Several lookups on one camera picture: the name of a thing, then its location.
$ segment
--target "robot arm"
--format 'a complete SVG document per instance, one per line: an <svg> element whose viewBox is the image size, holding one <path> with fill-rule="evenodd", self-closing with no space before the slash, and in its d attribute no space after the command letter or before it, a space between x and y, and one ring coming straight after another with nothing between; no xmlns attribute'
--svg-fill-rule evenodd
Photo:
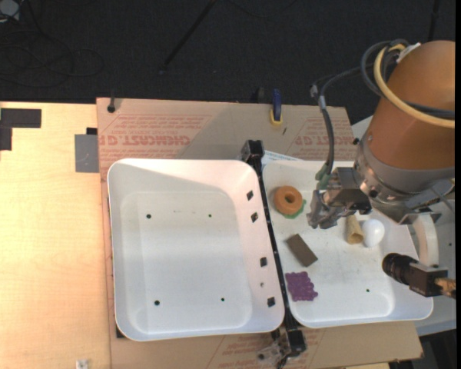
<svg viewBox="0 0 461 369"><path fill-rule="evenodd" d="M449 41L415 48L386 43L381 49L373 64L376 84L366 82L381 96L379 104L357 144L352 168L336 168L327 179L318 179L323 187L313 192L307 215L312 228L331 228L339 218L372 208L396 223L411 223L424 213L427 197L450 191L455 178L455 53L456 43ZM386 83L383 59L388 54L399 58ZM411 260L386 256L383 269L419 294L451 296L437 284L449 288L442 282L446 273Z"/></svg>

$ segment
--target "cardboard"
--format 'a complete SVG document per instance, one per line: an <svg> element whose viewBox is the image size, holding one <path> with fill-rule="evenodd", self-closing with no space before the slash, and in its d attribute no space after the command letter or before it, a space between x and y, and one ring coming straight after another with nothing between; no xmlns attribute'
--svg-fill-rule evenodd
<svg viewBox="0 0 461 369"><path fill-rule="evenodd" d="M117 337L108 190L111 164L122 158L238 158L247 140L261 140L266 151L325 160L328 137L317 106L283 105L283 123L270 123L271 105L205 101L117 99L110 113L109 98L97 100L99 169L104 223L109 332L113 369L273 367L257 360L269 334L191 337L136 342ZM356 148L344 108L328 107L335 130L335 158L353 160ZM423 349L413 322L361 324L327 329L303 329L307 350L287 368L319 369L421 357Z"/></svg>

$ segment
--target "white egg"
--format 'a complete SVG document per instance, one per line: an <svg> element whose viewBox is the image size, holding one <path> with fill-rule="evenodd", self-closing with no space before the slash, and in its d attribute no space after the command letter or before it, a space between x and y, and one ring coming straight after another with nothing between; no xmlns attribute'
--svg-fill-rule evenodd
<svg viewBox="0 0 461 369"><path fill-rule="evenodd" d="M386 230L382 221L370 218L369 220L365 220L362 224L362 232L363 244L371 248L383 240Z"/></svg>

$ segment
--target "metal bracket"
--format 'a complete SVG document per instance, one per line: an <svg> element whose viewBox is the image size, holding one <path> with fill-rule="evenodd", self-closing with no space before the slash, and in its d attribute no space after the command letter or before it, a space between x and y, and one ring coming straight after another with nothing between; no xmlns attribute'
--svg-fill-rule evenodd
<svg viewBox="0 0 461 369"><path fill-rule="evenodd" d="M267 192L263 183L263 175L261 168L261 159L264 156L264 146L262 141L248 140L244 144L241 150L241 160L248 163L258 176L260 182L261 199L263 200L263 207L265 217L267 219L268 234L270 235L271 247L274 251L275 264L277 266L277 276L280 282L280 289L282 292L282 298L285 306L285 317L284 326L286 334L280 336L279 330L272 332L274 336L274 342L271 346L264 349L263 358L274 361L277 358L277 351L283 355L281 360L277 363L278 367L283 367L288 357L296 357L307 349L306 341L303 333L298 329L299 324L295 320L294 316L290 311L290 305L287 295L287 288L285 285L284 271L280 262L280 256L278 254L277 241L275 239L275 233L271 224L270 209L268 207Z"/></svg>

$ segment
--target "orange donut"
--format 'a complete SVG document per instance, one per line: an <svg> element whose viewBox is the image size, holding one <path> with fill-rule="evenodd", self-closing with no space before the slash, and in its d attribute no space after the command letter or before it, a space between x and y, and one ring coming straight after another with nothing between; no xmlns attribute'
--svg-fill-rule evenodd
<svg viewBox="0 0 461 369"><path fill-rule="evenodd" d="M292 186L282 186L275 191L275 208L281 214L296 214L302 208L302 194Z"/></svg>

